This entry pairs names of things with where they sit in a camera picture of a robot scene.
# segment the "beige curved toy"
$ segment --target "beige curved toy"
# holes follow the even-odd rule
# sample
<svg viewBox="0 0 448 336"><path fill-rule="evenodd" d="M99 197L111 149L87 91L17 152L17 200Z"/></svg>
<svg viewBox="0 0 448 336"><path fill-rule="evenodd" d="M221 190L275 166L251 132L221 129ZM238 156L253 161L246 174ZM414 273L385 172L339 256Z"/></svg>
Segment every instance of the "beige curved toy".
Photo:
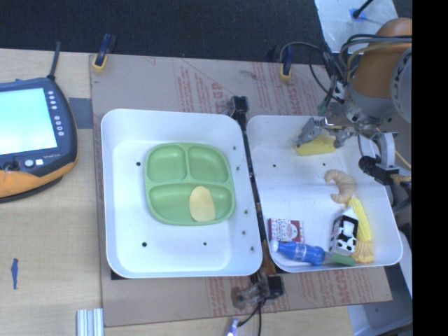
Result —
<svg viewBox="0 0 448 336"><path fill-rule="evenodd" d="M329 169L325 173L325 182L329 183L331 181L335 181L339 188L339 194L330 194L331 199L336 203L347 203L355 192L356 185L353 178L338 169Z"/></svg>

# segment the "black fabric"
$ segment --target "black fabric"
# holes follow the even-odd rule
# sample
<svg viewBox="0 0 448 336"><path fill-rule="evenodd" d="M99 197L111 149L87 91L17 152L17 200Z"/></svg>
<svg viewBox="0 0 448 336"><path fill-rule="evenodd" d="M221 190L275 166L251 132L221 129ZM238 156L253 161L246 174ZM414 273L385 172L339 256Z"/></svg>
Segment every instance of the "black fabric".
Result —
<svg viewBox="0 0 448 336"><path fill-rule="evenodd" d="M412 17L412 0L393 0ZM0 48L263 61L270 48L323 40L314 0L0 0ZM308 56L297 56L308 63Z"/></svg>

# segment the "wooden table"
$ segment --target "wooden table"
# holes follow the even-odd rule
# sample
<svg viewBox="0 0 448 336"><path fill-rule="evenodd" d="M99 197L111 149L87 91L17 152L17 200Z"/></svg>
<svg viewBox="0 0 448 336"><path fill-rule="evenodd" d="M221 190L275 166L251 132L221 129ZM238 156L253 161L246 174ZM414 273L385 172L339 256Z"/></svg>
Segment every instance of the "wooden table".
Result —
<svg viewBox="0 0 448 336"><path fill-rule="evenodd" d="M0 49L0 83L45 77L53 51ZM61 52L56 82L90 99L89 54ZM0 204L0 335L75 335L76 312L102 307L91 129L79 129L79 161L55 186ZM17 288L11 266L18 261ZM105 335L223 335L229 318L106 328ZM254 316L238 336L257 335ZM262 315L262 335L352 334L346 307Z"/></svg>

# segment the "button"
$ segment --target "button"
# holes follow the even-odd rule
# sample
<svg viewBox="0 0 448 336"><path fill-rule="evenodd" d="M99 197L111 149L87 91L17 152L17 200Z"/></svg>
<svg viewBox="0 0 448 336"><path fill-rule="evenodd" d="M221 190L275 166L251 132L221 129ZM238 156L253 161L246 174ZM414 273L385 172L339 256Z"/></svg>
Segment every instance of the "button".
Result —
<svg viewBox="0 0 448 336"><path fill-rule="evenodd" d="M25 160L24 163L26 168L31 168L34 166L34 161L33 160Z"/></svg>

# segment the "corn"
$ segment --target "corn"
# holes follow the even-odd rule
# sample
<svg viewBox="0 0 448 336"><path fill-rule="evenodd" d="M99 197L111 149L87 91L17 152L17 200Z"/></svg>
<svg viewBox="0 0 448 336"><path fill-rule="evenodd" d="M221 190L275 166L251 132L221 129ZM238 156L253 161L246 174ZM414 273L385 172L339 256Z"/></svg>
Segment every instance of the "corn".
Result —
<svg viewBox="0 0 448 336"><path fill-rule="evenodd" d="M356 234L356 248L352 255L358 263L373 263L374 252L372 245L372 231L370 229L369 220L365 215L361 201L352 197L347 202L347 206L353 207L353 210L358 217L358 233Z"/></svg>
<svg viewBox="0 0 448 336"><path fill-rule="evenodd" d="M360 242L369 242L372 240L372 231L370 230L369 220L365 215L364 208L360 200L356 197L351 197L347 202L347 206L352 206L353 211L358 217L358 234L356 235L357 240Z"/></svg>

